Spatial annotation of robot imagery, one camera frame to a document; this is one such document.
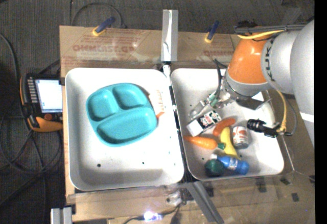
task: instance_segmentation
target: can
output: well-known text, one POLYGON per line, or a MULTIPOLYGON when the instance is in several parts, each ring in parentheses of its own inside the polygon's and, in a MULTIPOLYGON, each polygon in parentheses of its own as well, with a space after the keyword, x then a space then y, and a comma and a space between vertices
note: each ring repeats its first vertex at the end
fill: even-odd
POLYGON ((249 147, 247 129, 245 127, 236 126, 233 128, 233 145, 235 148, 248 148, 249 147))

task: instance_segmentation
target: blue bottle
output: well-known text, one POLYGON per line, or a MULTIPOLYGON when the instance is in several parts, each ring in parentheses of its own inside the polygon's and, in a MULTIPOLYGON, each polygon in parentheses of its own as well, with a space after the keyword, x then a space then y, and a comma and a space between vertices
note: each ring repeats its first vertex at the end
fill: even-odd
POLYGON ((231 156, 218 156, 217 154, 212 154, 211 159, 216 159, 224 164, 226 169, 232 170, 235 173, 246 175, 249 171, 249 164, 246 161, 241 161, 237 158, 231 156))

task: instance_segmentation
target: yellow cable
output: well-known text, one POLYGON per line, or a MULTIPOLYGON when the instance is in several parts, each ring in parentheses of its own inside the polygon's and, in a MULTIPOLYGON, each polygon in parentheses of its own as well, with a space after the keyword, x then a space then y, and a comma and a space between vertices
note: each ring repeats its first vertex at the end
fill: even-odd
POLYGON ((280 91, 277 91, 277 92, 281 96, 281 98, 283 100, 283 104, 284 104, 283 121, 282 121, 281 127, 277 131, 278 132, 285 132, 286 131, 286 122, 287 122, 287 120, 286 120, 286 116, 287 116, 287 104, 286 104, 286 100, 285 100, 284 95, 280 91))
POLYGON ((238 35, 238 37, 242 38, 242 39, 256 39, 258 37, 262 37, 265 35, 270 35, 270 34, 275 34, 275 33, 280 33, 283 32, 284 30, 277 30, 277 31, 270 31, 270 32, 264 32, 264 33, 259 33, 259 34, 255 34, 255 35, 238 35))

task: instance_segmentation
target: display screen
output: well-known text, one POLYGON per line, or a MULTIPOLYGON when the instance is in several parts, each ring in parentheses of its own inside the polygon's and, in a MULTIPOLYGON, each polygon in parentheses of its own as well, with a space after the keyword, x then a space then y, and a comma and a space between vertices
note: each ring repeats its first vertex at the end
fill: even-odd
POLYGON ((42 113, 62 112, 62 89, 58 80, 35 80, 42 113))

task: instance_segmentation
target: orange carrot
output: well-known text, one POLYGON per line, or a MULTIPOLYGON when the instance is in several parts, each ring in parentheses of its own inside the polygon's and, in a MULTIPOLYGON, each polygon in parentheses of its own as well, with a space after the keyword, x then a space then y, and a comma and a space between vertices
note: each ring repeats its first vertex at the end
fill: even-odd
POLYGON ((197 145, 202 148, 206 148, 208 150, 213 150, 215 149, 218 144, 214 139, 207 138, 207 137, 200 137, 200 136, 184 136, 184 140, 187 140, 188 142, 197 145))
POLYGON ((219 134, 221 134, 223 128, 228 127, 228 126, 231 126, 235 122, 236 121, 235 121, 234 118, 225 118, 225 119, 222 119, 220 122, 218 122, 216 124, 216 127, 213 130, 213 135, 216 136, 216 137, 218 137, 219 134))

